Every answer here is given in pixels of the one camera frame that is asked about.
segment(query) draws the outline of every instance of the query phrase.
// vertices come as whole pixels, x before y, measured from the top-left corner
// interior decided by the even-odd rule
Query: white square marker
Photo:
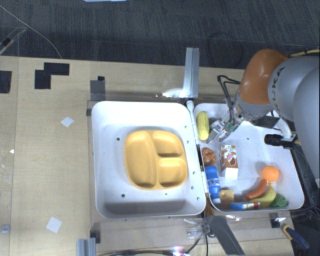
[[[63,124],[65,127],[69,127],[74,121],[75,120],[73,120],[71,117],[67,116],[61,121],[61,124]]]
[[[56,219],[55,217],[51,217],[48,225],[46,225],[46,228],[54,233],[58,233],[61,227],[61,224],[62,224],[62,221]]]

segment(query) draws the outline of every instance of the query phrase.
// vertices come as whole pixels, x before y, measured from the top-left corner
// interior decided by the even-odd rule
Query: chocolate milk carton
[[[221,175],[228,180],[238,178],[238,159],[236,146],[222,145],[220,148]]]

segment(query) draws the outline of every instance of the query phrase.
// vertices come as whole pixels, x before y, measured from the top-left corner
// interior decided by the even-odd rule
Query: blue water bottle
[[[219,198],[220,182],[217,174],[217,168],[214,165],[209,165],[204,168],[204,171],[212,201],[217,204],[221,203]]]

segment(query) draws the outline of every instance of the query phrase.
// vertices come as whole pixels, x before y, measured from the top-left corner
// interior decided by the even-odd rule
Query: orange ball
[[[275,182],[279,178],[279,170],[271,165],[268,165],[262,169],[262,178],[268,182]]]

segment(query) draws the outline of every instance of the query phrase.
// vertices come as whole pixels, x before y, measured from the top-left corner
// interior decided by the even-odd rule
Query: corn
[[[202,111],[196,117],[196,126],[199,139],[205,141],[209,137],[209,118],[206,112]]]

